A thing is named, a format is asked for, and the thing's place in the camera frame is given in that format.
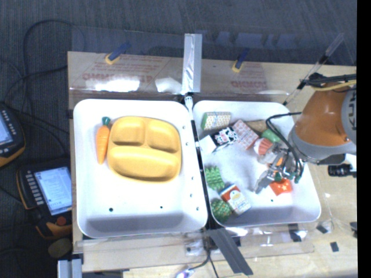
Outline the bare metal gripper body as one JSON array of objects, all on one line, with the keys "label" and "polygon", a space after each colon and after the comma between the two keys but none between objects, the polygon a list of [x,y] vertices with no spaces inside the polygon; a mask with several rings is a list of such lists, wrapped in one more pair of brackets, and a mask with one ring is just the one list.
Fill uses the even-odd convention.
[{"label": "bare metal gripper body", "polygon": [[296,160],[288,148],[273,145],[265,153],[269,175],[291,175],[296,171]]}]

